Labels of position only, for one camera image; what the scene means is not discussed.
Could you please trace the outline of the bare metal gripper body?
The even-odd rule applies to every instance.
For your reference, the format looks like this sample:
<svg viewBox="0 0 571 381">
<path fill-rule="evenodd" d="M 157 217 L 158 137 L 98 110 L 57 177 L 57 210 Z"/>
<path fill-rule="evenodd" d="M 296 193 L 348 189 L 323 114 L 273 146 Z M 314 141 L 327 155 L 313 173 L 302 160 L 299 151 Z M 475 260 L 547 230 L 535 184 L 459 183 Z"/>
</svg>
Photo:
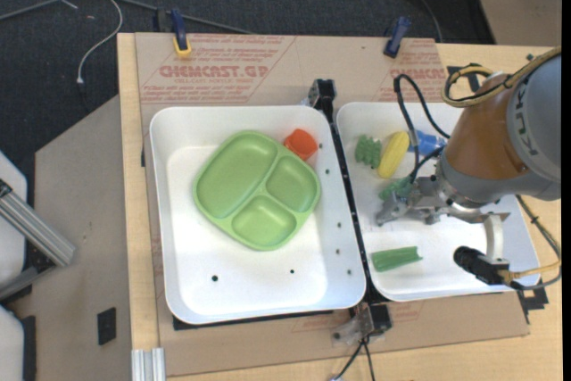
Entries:
<svg viewBox="0 0 571 381">
<path fill-rule="evenodd" d="M 482 203 L 470 201 L 459 194 L 445 179 L 437 175 L 417 178 L 409 196 L 408 213 L 420 218 L 423 209 L 438 209 L 442 216 L 457 219 L 482 219 Z"/>
</svg>

